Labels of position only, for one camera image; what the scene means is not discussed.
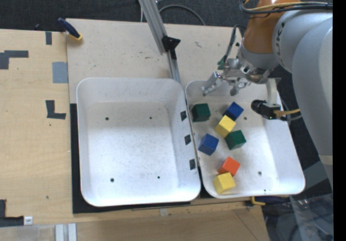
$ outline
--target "black clamp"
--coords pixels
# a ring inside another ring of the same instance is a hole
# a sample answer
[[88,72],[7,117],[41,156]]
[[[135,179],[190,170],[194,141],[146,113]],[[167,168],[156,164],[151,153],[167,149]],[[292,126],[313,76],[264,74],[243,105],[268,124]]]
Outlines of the black clamp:
[[180,43],[180,39],[164,36],[162,38],[162,44],[166,52],[170,51],[171,58],[177,59],[177,55],[175,54],[175,48]]

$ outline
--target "orange-red block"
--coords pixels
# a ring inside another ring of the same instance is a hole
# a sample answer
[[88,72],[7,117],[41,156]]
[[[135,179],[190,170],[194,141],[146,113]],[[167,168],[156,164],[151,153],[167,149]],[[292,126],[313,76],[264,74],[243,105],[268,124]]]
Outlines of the orange-red block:
[[218,173],[224,174],[229,172],[232,174],[232,176],[235,176],[239,167],[240,163],[238,161],[234,160],[231,157],[227,157],[223,162],[222,166],[218,169]]

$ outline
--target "dark green block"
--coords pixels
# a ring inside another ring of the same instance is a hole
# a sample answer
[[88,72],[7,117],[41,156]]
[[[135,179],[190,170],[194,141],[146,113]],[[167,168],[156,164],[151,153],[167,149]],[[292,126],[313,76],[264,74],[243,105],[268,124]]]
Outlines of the dark green block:
[[230,150],[240,148],[246,142],[245,137],[241,130],[232,131],[226,137],[225,141]]
[[208,104],[196,104],[191,109],[192,120],[194,122],[206,121],[210,117],[210,110]]

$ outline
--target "cube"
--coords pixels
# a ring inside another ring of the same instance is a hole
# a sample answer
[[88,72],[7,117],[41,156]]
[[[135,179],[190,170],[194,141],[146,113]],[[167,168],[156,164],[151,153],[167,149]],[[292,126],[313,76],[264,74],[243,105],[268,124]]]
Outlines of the cube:
[[192,120],[194,122],[207,121],[210,117],[208,104],[196,104],[191,109]]
[[217,144],[218,144],[218,138],[207,133],[202,138],[201,143],[198,147],[198,150],[206,153],[208,156],[211,156],[212,153],[215,152]]
[[227,143],[228,149],[230,150],[240,148],[246,142],[241,130],[230,132],[225,137],[225,141]]
[[227,110],[224,112],[223,115],[227,115],[229,118],[231,118],[233,121],[235,121],[240,114],[242,114],[242,112],[244,111],[244,109],[239,106],[237,103],[233,102],[228,108]]
[[212,181],[216,192],[220,195],[236,186],[231,173],[217,175]]
[[224,173],[231,173],[231,175],[234,177],[238,171],[238,168],[240,167],[240,163],[236,160],[234,160],[231,157],[227,157],[221,167],[218,169],[219,174]]
[[226,137],[232,131],[235,125],[236,122],[234,122],[227,115],[224,115],[214,130],[222,137]]

